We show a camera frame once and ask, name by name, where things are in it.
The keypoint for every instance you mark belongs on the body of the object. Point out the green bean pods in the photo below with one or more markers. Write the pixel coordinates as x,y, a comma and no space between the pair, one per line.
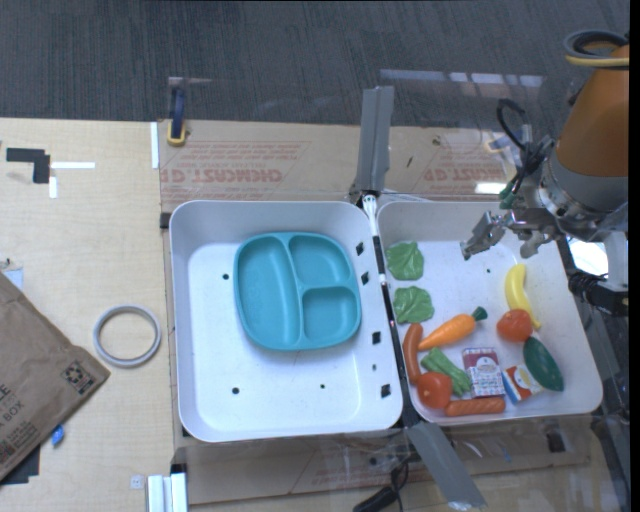
445,367

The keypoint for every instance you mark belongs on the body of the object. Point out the white plastic tray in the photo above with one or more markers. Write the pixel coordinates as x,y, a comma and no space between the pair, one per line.
460,285
280,400

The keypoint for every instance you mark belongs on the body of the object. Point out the orange tangerine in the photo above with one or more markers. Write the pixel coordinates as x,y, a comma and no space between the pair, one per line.
514,326

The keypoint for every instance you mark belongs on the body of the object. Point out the teal divided plate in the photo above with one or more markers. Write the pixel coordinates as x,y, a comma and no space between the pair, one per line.
272,290

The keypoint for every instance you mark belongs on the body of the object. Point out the black cylinder on white bracket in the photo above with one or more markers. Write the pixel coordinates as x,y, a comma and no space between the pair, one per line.
600,292

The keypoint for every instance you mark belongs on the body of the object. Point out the red and white carton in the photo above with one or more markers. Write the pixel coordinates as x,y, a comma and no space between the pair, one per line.
484,374

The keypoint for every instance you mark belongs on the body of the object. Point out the green lettuce leaf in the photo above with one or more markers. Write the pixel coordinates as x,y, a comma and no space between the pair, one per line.
412,305
405,261

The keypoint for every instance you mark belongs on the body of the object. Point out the orange carrot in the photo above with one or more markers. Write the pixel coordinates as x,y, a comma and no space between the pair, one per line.
447,331

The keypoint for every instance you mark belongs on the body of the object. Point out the red tomato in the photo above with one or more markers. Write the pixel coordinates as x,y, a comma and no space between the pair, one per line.
434,391

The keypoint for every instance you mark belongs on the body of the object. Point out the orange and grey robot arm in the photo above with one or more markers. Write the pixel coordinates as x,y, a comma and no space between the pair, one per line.
597,115

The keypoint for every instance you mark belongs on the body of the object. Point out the orange white and blue carton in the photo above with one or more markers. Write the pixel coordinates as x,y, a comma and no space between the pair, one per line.
521,382

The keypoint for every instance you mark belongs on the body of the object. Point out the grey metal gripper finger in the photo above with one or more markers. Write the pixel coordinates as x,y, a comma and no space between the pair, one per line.
534,245
484,234

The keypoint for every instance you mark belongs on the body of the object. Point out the dark green avocado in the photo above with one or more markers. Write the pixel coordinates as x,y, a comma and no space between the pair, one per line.
544,365

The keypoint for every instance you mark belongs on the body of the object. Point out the brown paper bag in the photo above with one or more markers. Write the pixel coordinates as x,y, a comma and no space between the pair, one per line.
35,370

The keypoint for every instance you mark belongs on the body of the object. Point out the brown cardboard board red print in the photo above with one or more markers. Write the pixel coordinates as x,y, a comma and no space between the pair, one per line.
280,165

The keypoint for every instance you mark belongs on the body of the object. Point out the yellow banana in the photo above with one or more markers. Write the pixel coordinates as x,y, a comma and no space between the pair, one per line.
515,290

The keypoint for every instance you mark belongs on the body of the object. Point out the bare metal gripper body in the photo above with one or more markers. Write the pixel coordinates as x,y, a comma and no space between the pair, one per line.
560,212

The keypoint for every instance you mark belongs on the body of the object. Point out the orange sausage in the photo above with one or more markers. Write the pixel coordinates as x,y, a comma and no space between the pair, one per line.
411,350
475,406

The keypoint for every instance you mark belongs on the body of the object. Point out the white tape roll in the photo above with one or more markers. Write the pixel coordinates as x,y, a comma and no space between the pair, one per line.
100,345

